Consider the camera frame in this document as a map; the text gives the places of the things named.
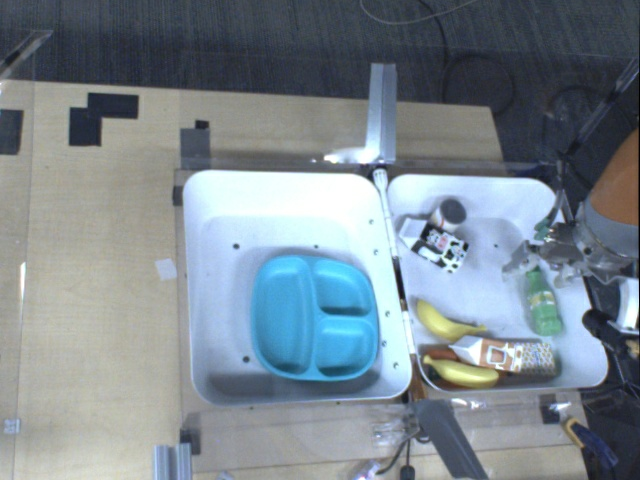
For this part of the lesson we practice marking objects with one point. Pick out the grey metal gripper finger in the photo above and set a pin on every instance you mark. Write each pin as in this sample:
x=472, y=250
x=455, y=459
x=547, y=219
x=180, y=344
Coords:
x=564, y=274
x=520, y=260

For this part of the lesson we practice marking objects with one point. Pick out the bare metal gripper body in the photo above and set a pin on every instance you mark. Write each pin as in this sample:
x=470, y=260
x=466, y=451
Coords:
x=562, y=250

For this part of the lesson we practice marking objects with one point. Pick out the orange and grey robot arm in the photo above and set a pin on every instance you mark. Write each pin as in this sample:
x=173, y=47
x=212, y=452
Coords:
x=620, y=188

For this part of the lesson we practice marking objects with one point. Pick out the green plastic bottle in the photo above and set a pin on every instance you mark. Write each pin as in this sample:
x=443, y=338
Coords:
x=542, y=305

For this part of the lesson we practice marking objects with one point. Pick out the white plastic tray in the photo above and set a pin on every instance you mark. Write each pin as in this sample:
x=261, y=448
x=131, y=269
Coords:
x=500, y=298
x=225, y=208

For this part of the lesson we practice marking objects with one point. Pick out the black and white cow carton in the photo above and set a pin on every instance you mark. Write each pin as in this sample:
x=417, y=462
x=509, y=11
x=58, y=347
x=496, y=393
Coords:
x=442, y=248

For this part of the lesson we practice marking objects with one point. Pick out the white can with black lid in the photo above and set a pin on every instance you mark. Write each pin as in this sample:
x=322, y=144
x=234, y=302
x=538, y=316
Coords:
x=450, y=214

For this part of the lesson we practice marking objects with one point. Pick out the orange and white carton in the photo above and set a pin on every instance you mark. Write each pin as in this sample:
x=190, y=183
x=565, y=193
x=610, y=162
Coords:
x=505, y=355

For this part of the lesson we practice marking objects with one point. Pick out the yellow banana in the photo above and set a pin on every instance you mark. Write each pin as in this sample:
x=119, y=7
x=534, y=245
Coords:
x=465, y=374
x=440, y=323

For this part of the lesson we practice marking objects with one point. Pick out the blue divided plate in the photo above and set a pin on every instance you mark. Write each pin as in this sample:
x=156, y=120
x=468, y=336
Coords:
x=285, y=313

